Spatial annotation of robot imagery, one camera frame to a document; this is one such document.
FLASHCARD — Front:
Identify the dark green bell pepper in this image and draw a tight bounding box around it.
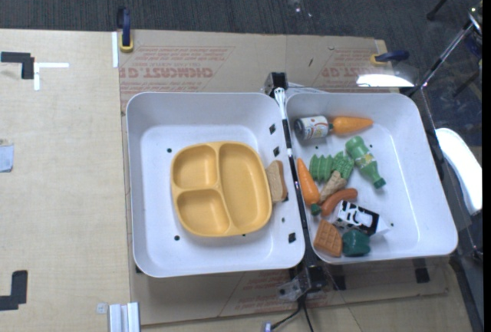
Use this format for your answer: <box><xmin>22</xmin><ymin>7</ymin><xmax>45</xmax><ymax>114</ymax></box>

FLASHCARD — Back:
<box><xmin>341</xmin><ymin>228</ymin><xmax>372</xmax><ymax>258</ymax></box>

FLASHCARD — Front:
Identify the black and white carton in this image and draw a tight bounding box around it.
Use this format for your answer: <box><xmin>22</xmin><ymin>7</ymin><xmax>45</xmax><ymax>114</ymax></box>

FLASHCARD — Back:
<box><xmin>332</xmin><ymin>200</ymin><xmax>390</xmax><ymax>237</ymax></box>

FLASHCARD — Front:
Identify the white plastic tray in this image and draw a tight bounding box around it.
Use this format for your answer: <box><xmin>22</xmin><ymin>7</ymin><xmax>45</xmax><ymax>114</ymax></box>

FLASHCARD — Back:
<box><xmin>125</xmin><ymin>91</ymin><xmax>306</xmax><ymax>278</ymax></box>
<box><xmin>285</xmin><ymin>92</ymin><xmax>459</xmax><ymax>265</ymax></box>

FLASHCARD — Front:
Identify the tan bread slice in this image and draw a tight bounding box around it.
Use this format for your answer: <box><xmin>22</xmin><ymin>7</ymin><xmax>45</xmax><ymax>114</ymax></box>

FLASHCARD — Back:
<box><xmin>265</xmin><ymin>159</ymin><xmax>288</xmax><ymax>204</ymax></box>

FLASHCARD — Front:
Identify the green and beige broccoli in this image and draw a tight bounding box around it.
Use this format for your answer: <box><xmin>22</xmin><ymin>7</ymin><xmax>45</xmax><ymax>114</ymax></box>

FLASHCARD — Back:
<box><xmin>318</xmin><ymin>151</ymin><xmax>355</xmax><ymax>205</ymax></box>

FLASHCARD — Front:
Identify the black block with thin wires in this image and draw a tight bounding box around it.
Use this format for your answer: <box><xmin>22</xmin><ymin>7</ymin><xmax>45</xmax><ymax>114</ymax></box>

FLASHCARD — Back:
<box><xmin>263</xmin><ymin>71</ymin><xmax>288</xmax><ymax>95</ymax></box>
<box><xmin>277</xmin><ymin>264</ymin><xmax>338</xmax><ymax>301</ymax></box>

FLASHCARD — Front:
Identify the thin black and white rod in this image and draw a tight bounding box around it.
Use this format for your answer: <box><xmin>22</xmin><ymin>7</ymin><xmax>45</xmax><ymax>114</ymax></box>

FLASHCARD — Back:
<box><xmin>274</xmin><ymin>87</ymin><xmax>318</xmax><ymax>270</ymax></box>

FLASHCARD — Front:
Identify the green ridged vegetable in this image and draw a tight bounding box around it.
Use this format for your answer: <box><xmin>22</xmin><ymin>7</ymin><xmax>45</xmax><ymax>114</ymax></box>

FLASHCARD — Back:
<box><xmin>308</xmin><ymin>153</ymin><xmax>335</xmax><ymax>182</ymax></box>

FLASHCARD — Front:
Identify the small white can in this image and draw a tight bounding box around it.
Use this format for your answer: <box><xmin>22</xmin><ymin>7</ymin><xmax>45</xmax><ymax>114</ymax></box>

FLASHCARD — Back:
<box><xmin>293</xmin><ymin>115</ymin><xmax>334</xmax><ymax>141</ymax></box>

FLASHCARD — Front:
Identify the green bottle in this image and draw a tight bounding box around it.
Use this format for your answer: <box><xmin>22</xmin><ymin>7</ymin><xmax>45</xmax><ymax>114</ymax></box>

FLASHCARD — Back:
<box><xmin>344</xmin><ymin>136</ymin><xmax>387</xmax><ymax>190</ymax></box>

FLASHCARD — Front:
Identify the yellow divided plate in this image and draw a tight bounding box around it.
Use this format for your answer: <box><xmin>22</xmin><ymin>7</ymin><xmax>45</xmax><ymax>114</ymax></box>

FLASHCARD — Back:
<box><xmin>170</xmin><ymin>141</ymin><xmax>274</xmax><ymax>238</ymax></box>

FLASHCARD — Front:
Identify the orange carrot with green stem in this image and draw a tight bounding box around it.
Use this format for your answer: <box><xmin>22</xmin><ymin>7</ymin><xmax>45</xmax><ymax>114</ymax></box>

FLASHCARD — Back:
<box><xmin>296</xmin><ymin>157</ymin><xmax>323</xmax><ymax>217</ymax></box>

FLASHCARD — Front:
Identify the brown cardboard board red print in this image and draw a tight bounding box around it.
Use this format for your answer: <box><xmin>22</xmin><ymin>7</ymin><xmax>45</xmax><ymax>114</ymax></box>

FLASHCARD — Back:
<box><xmin>117</xmin><ymin>29</ymin><xmax>450</xmax><ymax>327</ymax></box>

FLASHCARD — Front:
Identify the orange sausage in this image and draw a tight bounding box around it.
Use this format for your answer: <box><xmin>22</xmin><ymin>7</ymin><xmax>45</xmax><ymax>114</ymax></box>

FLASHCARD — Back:
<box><xmin>320</xmin><ymin>188</ymin><xmax>359</xmax><ymax>218</ymax></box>

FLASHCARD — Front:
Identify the orange waffle biscuit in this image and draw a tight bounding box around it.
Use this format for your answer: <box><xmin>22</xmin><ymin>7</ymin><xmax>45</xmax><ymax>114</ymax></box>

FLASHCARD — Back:
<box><xmin>313</xmin><ymin>219</ymin><xmax>343</xmax><ymax>258</ymax></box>

